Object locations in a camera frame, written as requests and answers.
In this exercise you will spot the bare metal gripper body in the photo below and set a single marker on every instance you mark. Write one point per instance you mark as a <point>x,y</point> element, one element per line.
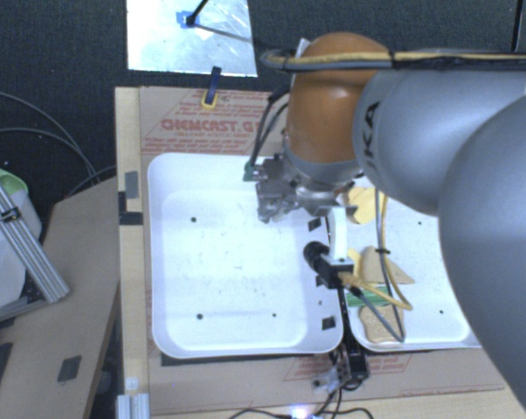
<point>284,179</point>

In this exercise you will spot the brown toast slice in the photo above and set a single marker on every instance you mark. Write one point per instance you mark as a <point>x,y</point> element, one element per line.
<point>376,325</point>

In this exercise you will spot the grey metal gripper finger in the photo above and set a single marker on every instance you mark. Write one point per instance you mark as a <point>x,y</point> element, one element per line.
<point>266,210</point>
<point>288,203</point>

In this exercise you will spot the yellow pizza slice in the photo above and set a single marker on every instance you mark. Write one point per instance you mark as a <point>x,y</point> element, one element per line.
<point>371,266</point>

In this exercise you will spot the yellow toy food piece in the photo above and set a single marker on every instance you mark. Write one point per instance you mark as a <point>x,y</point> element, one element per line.
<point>365,203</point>

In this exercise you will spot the green packet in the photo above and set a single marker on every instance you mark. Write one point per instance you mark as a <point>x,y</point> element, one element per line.
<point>376,298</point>

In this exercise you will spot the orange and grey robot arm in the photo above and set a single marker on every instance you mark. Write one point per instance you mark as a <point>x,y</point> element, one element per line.
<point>419,146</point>

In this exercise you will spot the white plastic tray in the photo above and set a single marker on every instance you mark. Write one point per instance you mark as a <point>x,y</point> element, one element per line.
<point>428,312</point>
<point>227,277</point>

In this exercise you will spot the black cylinder on white bracket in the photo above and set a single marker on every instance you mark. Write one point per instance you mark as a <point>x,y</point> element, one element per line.
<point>337,238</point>

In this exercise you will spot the brown cardboard board red print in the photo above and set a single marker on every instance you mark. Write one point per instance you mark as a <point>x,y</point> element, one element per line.
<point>227,386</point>

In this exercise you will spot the thin black rod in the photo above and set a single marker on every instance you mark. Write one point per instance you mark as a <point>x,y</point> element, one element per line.
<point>343,317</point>

